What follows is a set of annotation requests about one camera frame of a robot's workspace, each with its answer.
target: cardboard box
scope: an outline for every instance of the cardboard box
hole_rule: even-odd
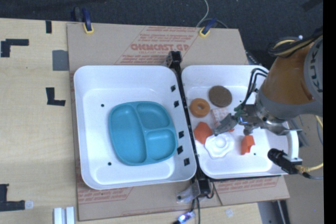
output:
[[[108,190],[90,189],[81,179],[73,75],[86,65],[162,65],[169,51],[179,50],[181,68],[189,65],[246,65],[248,63],[237,29],[212,29],[206,38],[197,28],[95,24],[87,35],[81,23],[68,23],[68,49],[75,142],[79,220],[101,219],[153,212],[189,210],[179,204],[176,193],[190,182]],[[289,198],[282,176],[232,179],[214,183],[214,198],[202,207],[243,204]]]

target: brown round object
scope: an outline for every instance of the brown round object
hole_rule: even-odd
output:
[[[223,86],[213,86],[209,90],[209,99],[212,104],[219,108],[224,108],[231,104],[231,92]]]
[[[206,100],[196,98],[190,104],[190,111],[195,117],[201,118],[209,113],[210,105]]]

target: orange object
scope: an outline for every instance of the orange object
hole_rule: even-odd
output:
[[[195,117],[201,118],[210,112],[210,105],[206,100],[196,98],[190,104],[190,111]]]
[[[213,132],[209,125],[205,122],[200,122],[198,126],[194,130],[194,135],[197,141],[201,142],[203,145],[205,144],[206,139],[212,135]]]
[[[241,154],[250,153],[251,147],[255,145],[252,135],[245,135],[242,140]]]

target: toy donut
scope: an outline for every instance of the toy donut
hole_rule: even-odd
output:
[[[194,99],[190,104],[191,113],[198,118],[206,116],[210,111],[210,105],[202,98]]]

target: chocolate cookie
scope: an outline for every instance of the chocolate cookie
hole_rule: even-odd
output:
[[[209,99],[212,104],[219,108],[224,108],[231,104],[231,92],[223,86],[213,86],[209,90]]]

